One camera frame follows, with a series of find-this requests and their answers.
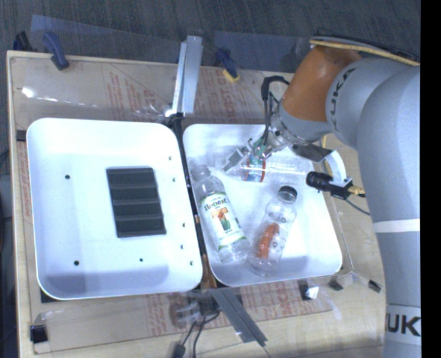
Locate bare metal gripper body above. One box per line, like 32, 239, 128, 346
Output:
246, 122, 295, 160

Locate clear bottle orange rings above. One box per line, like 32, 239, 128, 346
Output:
237, 156, 307, 183

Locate clear bottle green white label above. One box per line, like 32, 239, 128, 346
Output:
190, 163, 251, 264

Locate clear bottle black cap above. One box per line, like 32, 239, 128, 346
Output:
245, 185, 298, 277

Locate white plastic tray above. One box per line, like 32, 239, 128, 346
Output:
25, 116, 204, 301
181, 123, 343, 288

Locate black ribbed rectangular block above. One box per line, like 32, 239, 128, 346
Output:
105, 166, 168, 239

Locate brown cardboard board red print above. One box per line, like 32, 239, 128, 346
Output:
10, 57, 355, 354

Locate black cylinder on white bracket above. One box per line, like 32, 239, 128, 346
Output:
305, 149, 354, 201

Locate black block with thin wires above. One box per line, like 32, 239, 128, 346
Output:
194, 293, 221, 315

